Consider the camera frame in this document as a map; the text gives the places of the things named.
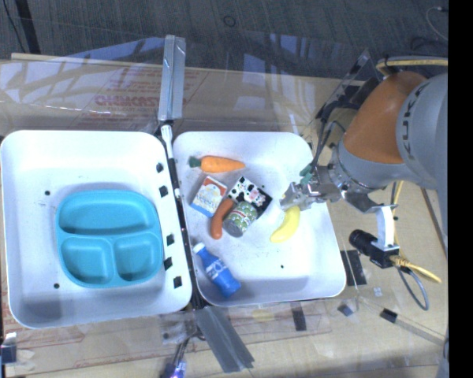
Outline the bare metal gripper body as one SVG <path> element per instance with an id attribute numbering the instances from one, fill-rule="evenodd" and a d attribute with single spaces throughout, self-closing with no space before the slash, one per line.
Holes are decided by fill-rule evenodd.
<path id="1" fill-rule="evenodd" d="M 300 192 L 305 203 L 337 202 L 342 199 L 341 190 L 330 179 L 325 165 L 307 165 L 300 172 Z"/>

